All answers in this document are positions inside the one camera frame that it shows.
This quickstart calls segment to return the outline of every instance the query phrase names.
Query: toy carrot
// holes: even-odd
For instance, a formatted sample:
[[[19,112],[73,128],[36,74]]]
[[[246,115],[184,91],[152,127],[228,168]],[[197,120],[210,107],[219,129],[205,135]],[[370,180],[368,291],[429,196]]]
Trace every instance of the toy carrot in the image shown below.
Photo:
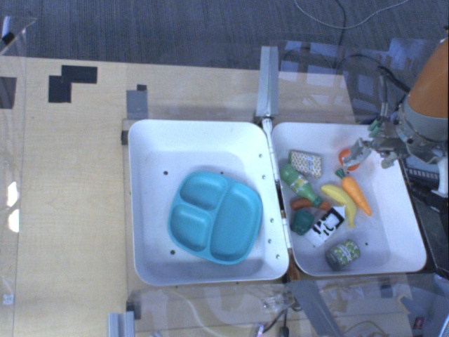
[[[335,175],[342,179],[342,189],[354,200],[356,205],[368,216],[371,216],[370,206],[357,182],[351,176],[345,176],[342,168],[336,170]]]

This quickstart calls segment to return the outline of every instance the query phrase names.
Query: red tomato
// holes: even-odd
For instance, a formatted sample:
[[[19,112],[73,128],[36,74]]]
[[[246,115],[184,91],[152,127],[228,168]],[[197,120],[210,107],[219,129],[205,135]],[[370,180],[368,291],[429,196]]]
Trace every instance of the red tomato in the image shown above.
[[[343,166],[343,157],[349,156],[349,149],[345,149],[343,151],[341,151],[341,153],[338,154],[338,159],[340,160],[341,165]],[[357,167],[360,164],[357,165],[353,165],[351,167],[348,167],[348,171],[354,171],[355,169],[357,169]]]

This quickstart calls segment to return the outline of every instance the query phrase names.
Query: white plastic tray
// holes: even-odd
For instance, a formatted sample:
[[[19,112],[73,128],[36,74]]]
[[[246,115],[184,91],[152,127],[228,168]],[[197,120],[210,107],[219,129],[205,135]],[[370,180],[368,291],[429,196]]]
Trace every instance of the white plastic tray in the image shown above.
[[[338,153],[352,146],[358,138],[367,138],[367,126],[341,124],[283,123],[274,128],[273,141],[279,166],[288,162],[290,150],[321,155],[323,173],[309,181],[322,197],[319,187],[326,183],[340,185],[334,171],[340,168]],[[314,248],[303,236],[292,233],[297,265],[307,274],[317,277],[371,275],[395,272],[416,272],[426,263],[426,250],[417,225],[410,197],[398,163],[383,169],[377,153],[351,172],[366,196],[373,212],[366,216],[360,209],[354,228],[345,223],[326,243]],[[289,202],[294,193],[282,183],[286,213],[293,215]],[[341,272],[333,272],[324,253],[330,247],[353,239],[361,250],[361,257]]]
[[[270,280],[288,267],[288,252],[267,140],[254,124],[142,120],[129,131],[135,269],[157,286]],[[170,206],[194,171],[223,172],[253,188],[263,215],[249,256],[218,265],[179,249],[168,235]]]

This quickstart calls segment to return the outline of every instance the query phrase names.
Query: wooden surface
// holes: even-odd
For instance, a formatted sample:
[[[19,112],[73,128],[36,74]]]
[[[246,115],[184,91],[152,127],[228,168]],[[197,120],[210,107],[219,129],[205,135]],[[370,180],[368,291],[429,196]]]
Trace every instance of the wooden surface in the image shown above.
[[[73,84],[70,104],[48,103],[48,76],[60,75],[62,65],[96,66],[98,83]],[[304,87],[304,79],[281,79],[286,109],[299,103],[307,110],[303,121],[354,121],[343,80],[328,77],[325,86],[315,80]],[[148,86],[151,117],[187,112],[191,119],[225,119],[241,111],[251,119],[258,72],[27,60],[16,337],[106,336],[107,314],[125,309],[132,261],[126,258],[120,136],[126,89],[137,84]],[[226,328],[164,336],[237,336],[238,327]]]

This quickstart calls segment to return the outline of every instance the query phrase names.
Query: white sticker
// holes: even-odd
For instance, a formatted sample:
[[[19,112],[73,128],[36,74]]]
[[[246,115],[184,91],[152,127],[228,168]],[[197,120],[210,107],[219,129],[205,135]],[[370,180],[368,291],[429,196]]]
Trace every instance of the white sticker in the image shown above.
[[[4,305],[13,305],[14,304],[14,295],[3,295],[3,304]]]

